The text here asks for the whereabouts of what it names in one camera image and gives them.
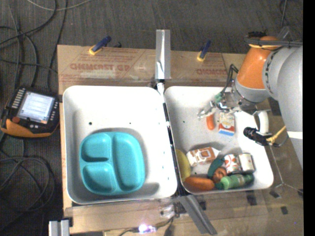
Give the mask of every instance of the toy food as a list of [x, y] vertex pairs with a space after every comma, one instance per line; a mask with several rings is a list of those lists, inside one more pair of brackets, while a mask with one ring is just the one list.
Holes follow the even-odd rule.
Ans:
[[181, 179], [182, 179], [182, 182], [184, 182], [185, 179], [189, 177], [191, 174], [190, 164], [188, 162], [186, 155], [181, 150], [175, 149], [175, 152], [176, 152], [176, 157], [179, 164], [178, 167], [179, 167]]
[[224, 166], [224, 159], [223, 158], [216, 158], [210, 165], [208, 170], [208, 177], [212, 179], [213, 173], [218, 167]]
[[215, 122], [214, 122], [214, 113], [212, 113], [211, 115], [207, 116], [206, 121], [207, 121], [208, 129], [209, 130], [214, 130], [215, 127], [216, 127]]
[[205, 177], [188, 177], [185, 179], [185, 184], [199, 191], [211, 191], [215, 187], [215, 183]]
[[212, 163], [219, 152], [219, 150], [213, 147], [204, 147], [191, 150], [186, 154], [186, 156], [188, 158], [190, 166], [195, 167], [198, 164], [203, 165]]
[[226, 168], [218, 167], [212, 175], [212, 181], [214, 183], [219, 183], [222, 177], [226, 176]]
[[230, 176], [222, 177], [220, 183], [216, 183], [216, 188], [218, 189], [234, 189], [238, 187], [244, 187], [245, 185], [254, 181], [254, 176], [252, 174], [234, 174]]

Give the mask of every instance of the metal bracket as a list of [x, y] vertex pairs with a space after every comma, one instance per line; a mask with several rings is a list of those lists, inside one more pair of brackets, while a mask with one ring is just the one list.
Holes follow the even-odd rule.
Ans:
[[70, 236], [69, 220], [49, 221], [49, 236]]
[[156, 42], [156, 70], [155, 79], [171, 78], [171, 40], [170, 30], [158, 29]]
[[183, 205], [189, 216], [194, 221], [201, 234], [216, 235], [217, 231], [211, 224], [207, 215], [201, 209], [199, 202], [194, 195], [182, 196], [177, 198]]
[[159, 215], [162, 218], [171, 219], [172, 217], [176, 216], [175, 208], [173, 204], [170, 204], [169, 206], [161, 207], [158, 210], [159, 210]]

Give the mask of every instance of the metal stand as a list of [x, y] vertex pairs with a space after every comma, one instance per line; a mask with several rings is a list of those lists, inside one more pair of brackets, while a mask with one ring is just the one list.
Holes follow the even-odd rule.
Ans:
[[279, 187], [281, 187], [281, 186], [286, 185], [287, 187], [290, 187], [290, 188], [292, 188], [292, 189], [296, 190], [297, 192], [299, 192], [299, 193], [303, 194], [303, 191], [301, 191], [301, 190], [299, 190], [299, 189], [297, 189], [297, 188], [295, 188], [295, 187], [293, 187], [293, 186], [291, 186], [291, 185], [289, 185], [289, 184], [286, 184], [286, 183], [284, 182], [284, 180], [283, 180], [283, 178], [282, 178], [282, 175], [281, 175], [281, 172], [280, 172], [280, 169], [279, 169], [279, 167], [278, 167], [278, 164], [277, 164], [277, 161], [276, 161], [276, 158], [275, 158], [274, 152], [273, 152], [273, 150], [272, 150], [272, 147], [270, 146], [269, 148], [270, 148], [270, 150], [271, 150], [272, 157], [274, 158], [274, 161], [275, 161], [275, 164], [276, 164], [276, 167], [277, 167], [277, 170], [278, 170], [279, 176], [280, 176], [280, 180], [281, 180], [281, 183], [280, 183], [280, 184], [278, 184], [277, 186], [275, 186], [275, 187], [274, 187], [274, 189], [277, 189], [277, 188], [279, 188]]
[[49, 221], [49, 236], [70, 236], [69, 220]]
[[201, 234], [217, 234], [216, 229], [213, 227], [207, 215], [201, 209], [194, 195], [182, 196], [178, 197], [177, 199], [192, 218]]

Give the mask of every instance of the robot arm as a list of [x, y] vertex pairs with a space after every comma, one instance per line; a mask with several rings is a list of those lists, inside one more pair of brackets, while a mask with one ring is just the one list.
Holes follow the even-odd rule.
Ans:
[[237, 74], [232, 93], [234, 102], [247, 112], [267, 97], [278, 101], [303, 168], [303, 46], [267, 50], [252, 47]]

